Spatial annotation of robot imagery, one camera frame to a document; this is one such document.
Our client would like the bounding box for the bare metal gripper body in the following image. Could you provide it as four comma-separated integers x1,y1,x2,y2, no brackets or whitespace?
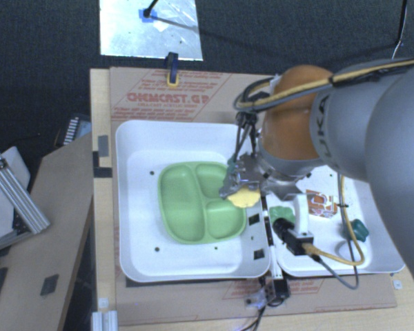
232,152,312,200

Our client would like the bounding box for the yellow biscuit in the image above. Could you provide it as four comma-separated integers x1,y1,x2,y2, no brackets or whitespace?
226,187,262,209

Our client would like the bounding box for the light green toy broccoli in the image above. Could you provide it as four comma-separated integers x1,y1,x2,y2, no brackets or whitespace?
268,205,296,225

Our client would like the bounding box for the green divided plate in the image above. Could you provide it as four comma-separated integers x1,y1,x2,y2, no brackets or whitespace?
157,161,248,245

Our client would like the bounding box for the thin black and white rod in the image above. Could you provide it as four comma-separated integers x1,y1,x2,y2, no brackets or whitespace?
261,198,284,283

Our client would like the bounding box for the orange and white carton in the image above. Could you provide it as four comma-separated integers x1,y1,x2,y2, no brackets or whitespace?
305,189,339,219

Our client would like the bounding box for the white plastic tray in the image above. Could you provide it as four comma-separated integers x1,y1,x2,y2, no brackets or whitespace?
115,119,273,283
264,170,407,278

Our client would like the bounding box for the brown cardboard board red print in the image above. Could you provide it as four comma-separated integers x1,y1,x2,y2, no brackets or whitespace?
108,66,398,327

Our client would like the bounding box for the dark green toy vegetable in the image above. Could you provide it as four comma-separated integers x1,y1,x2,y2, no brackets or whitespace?
344,219,371,243

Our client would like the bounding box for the black cylinder on white bracket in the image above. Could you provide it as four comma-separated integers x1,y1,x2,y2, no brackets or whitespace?
271,193,315,257

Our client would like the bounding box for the black block with thin wires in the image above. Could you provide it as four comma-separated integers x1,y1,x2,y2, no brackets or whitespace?
262,277,291,307

